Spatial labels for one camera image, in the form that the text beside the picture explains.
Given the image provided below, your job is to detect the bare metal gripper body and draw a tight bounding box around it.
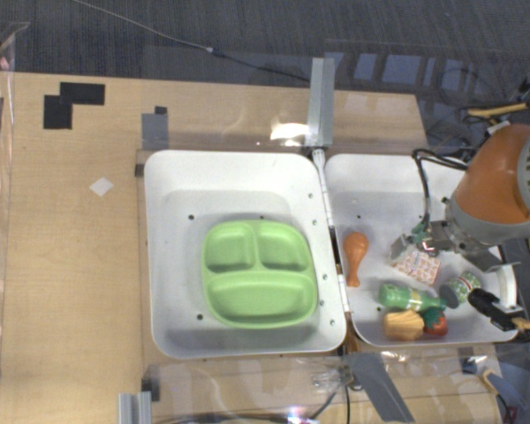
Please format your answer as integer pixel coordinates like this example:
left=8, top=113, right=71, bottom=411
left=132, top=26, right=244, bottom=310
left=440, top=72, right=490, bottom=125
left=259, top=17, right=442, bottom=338
left=427, top=218, right=476, bottom=258

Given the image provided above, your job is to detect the white packet with red print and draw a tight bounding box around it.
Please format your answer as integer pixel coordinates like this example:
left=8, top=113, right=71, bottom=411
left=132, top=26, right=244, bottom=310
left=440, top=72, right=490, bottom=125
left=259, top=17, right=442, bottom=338
left=391, top=249, right=443, bottom=287

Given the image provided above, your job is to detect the orange toy chicken drumstick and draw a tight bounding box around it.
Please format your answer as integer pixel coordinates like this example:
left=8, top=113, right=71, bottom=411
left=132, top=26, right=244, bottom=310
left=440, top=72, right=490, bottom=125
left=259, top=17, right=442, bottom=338
left=343, top=231, right=370, bottom=288

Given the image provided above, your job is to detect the green and white can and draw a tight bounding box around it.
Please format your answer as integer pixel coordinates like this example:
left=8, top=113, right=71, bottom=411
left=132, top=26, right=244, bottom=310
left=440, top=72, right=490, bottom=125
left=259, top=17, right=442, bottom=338
left=439, top=270, right=482, bottom=309

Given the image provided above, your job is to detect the green toy bottle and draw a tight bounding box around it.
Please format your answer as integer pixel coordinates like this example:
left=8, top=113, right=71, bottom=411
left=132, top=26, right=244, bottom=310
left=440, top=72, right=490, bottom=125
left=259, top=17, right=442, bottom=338
left=378, top=283, right=448, bottom=314

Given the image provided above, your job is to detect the white plastic tray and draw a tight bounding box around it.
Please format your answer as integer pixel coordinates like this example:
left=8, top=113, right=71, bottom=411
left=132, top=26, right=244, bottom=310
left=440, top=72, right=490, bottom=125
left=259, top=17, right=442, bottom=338
left=143, top=149, right=348, bottom=360
left=324, top=153, right=520, bottom=348

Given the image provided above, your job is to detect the red toy strawberry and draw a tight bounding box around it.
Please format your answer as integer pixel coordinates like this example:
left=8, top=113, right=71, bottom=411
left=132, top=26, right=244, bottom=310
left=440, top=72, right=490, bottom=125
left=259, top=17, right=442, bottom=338
left=421, top=307, right=449, bottom=337

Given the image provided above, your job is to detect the tan toy bread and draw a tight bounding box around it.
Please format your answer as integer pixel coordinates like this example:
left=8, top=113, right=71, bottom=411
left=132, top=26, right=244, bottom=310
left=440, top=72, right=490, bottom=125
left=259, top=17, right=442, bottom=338
left=382, top=309, right=426, bottom=342

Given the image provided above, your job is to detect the green divided plate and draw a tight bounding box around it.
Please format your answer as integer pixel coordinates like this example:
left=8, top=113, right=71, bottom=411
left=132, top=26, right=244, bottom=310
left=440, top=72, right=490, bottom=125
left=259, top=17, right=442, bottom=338
left=201, top=219, right=319, bottom=329

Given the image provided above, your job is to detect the black cylinder on white bracket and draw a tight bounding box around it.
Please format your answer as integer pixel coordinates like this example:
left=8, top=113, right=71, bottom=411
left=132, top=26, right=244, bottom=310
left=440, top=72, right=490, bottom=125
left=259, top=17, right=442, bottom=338
left=466, top=261, right=526, bottom=331

